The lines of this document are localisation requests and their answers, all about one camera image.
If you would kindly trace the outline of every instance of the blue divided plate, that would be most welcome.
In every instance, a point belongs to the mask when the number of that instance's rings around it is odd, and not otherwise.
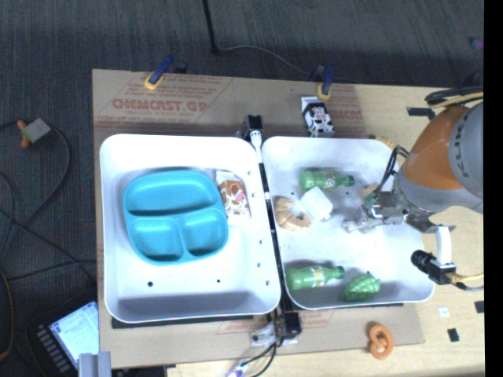
[[[216,184],[195,170],[168,170],[134,179],[124,190],[123,213],[131,245],[156,265],[206,258],[229,237]]]

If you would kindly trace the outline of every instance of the plastic bottle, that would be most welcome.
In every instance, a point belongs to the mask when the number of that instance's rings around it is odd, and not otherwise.
[[[339,176],[328,171],[311,172],[305,170],[300,174],[299,183],[303,190],[312,189],[314,186],[318,186],[322,190],[333,190],[339,185],[351,187],[354,185],[354,178],[353,176]]]
[[[289,269],[286,272],[286,284],[291,291],[320,287],[332,278],[343,279],[344,268],[341,266],[328,268],[323,265],[312,265],[301,269]]]

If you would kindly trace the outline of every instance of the orange donut-shaped object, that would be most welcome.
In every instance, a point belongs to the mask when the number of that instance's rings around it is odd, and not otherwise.
[[[393,350],[395,343],[390,331],[383,325],[377,324],[369,331],[369,350],[372,356],[380,361],[386,359]]]

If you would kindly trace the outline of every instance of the wooden table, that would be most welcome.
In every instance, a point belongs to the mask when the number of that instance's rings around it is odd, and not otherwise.
[[[99,148],[117,133],[230,136],[246,115],[261,115],[264,137],[306,136],[300,98],[316,95],[311,82],[167,75],[156,91],[142,85],[147,73],[95,70],[94,149],[96,163],[98,301],[101,350],[114,368],[176,364],[169,376],[221,376],[251,352],[250,331],[264,319],[144,328],[112,328],[103,299],[103,225]],[[401,86],[334,85],[327,103],[337,137],[374,134],[411,149],[428,124],[406,108],[424,107],[433,89]],[[450,208],[433,222],[456,225],[453,261],[464,275],[483,272],[483,216]],[[433,236],[423,235],[426,251],[436,251]],[[435,288],[426,302],[386,308],[336,309],[305,314],[307,328],[297,346],[280,348],[268,376],[483,375],[484,314],[475,303],[483,291],[452,286]],[[366,349],[366,327],[378,321],[393,332],[397,346],[384,361]],[[459,340],[451,342],[448,330]],[[257,362],[251,372],[260,370]]]

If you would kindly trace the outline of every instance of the ice cream bar package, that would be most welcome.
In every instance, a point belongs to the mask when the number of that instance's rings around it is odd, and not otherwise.
[[[249,217],[250,208],[243,182],[230,172],[218,171],[216,177],[228,222],[238,223]]]

